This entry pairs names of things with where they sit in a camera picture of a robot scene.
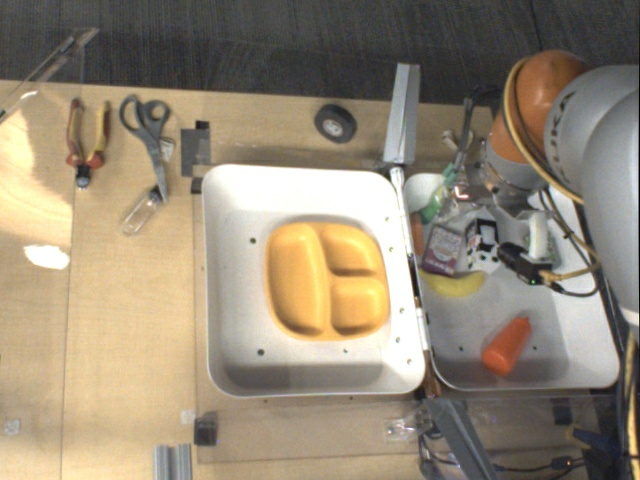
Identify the red and yellow pliers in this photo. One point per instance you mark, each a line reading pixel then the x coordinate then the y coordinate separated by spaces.
pixel 100 138

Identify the orange divided plate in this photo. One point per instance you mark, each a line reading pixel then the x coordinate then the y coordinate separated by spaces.
pixel 295 278

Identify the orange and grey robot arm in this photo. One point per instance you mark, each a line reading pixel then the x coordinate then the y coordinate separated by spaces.
pixel 595 133

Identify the black cylinder on white bracket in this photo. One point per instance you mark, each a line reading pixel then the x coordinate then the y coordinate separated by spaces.
pixel 520 264

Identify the black tape roll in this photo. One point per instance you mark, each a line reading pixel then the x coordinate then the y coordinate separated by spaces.
pixel 335 123

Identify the yellow banana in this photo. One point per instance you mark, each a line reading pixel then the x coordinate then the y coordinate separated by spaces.
pixel 452 285

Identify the grey scissors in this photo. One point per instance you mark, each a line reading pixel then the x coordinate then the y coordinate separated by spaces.
pixel 150 138

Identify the purple carton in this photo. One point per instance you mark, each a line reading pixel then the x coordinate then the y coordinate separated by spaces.
pixel 442 250

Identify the green plastic bottle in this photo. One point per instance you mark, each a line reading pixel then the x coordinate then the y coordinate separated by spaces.
pixel 431 209

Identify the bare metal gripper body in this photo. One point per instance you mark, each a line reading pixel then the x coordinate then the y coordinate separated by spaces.
pixel 477 194

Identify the white plastic tray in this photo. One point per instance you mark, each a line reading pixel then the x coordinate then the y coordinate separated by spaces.
pixel 240 268
pixel 560 338

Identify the black and white cow-print carton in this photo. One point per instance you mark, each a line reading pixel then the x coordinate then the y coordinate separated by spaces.
pixel 480 258

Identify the clear plastic bottle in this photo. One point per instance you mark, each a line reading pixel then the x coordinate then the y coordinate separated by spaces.
pixel 137 215

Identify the orange plastic bottle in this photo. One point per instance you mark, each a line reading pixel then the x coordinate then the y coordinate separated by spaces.
pixel 506 345

